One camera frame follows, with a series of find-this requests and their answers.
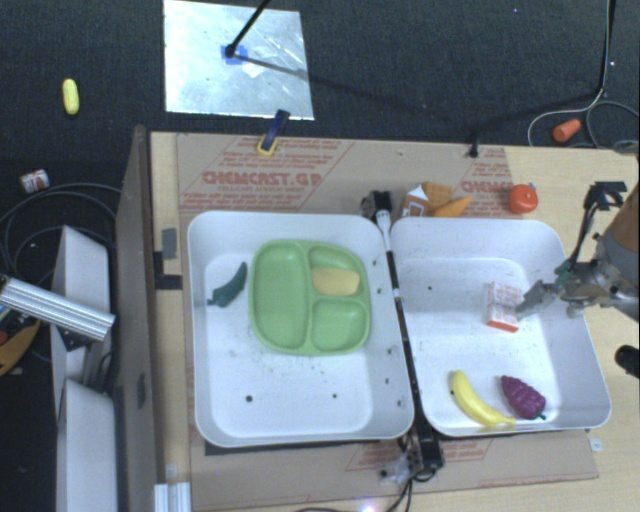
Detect white plastic tray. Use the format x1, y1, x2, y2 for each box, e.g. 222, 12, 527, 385
388, 215, 613, 439
186, 209, 417, 449

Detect purple grapes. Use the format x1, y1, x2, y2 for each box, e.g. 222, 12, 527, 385
500, 374, 548, 422

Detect yellow oval toy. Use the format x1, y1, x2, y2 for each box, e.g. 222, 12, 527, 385
61, 77, 81, 116

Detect short orange carrot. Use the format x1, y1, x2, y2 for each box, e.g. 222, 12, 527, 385
551, 118, 583, 143

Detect black block with thin wires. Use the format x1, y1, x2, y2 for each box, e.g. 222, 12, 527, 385
399, 428, 446, 475
361, 189, 397, 220

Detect yellow banana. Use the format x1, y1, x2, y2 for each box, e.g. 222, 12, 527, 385
449, 369, 517, 430

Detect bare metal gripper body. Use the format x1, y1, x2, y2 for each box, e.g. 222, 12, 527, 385
552, 257, 640, 321

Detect yellow toy mango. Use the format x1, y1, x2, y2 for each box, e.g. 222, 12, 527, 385
310, 266, 362, 297

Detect green divided plate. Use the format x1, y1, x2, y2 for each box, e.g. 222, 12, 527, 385
247, 239, 373, 358

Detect orange waffle biscuit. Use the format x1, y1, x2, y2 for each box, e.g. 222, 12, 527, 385
420, 180, 454, 212

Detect red toy tomato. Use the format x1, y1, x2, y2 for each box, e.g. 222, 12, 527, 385
508, 183, 540, 216

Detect thin black and white rod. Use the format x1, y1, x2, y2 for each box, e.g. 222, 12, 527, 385
377, 209, 427, 442

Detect dark green toy pepper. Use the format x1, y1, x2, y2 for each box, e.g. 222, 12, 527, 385
206, 260, 249, 308

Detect brown cardboard board red print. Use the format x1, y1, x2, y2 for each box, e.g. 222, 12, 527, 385
176, 133, 600, 512

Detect small red and white can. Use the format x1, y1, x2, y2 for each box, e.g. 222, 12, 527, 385
19, 168, 52, 195

